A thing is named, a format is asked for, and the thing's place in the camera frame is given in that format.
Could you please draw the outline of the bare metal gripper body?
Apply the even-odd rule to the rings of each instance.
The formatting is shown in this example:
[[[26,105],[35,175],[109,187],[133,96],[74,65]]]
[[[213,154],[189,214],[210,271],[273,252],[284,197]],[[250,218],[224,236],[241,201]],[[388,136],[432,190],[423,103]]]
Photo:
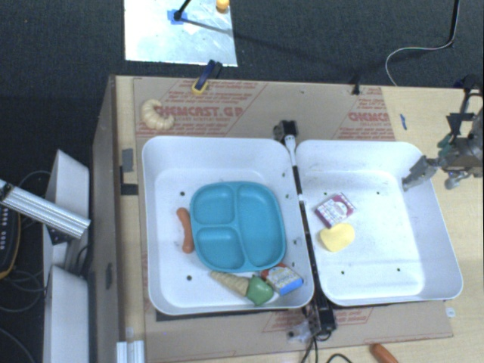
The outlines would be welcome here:
[[[462,169],[482,169],[482,136],[457,138],[453,148],[455,157],[451,166]]]

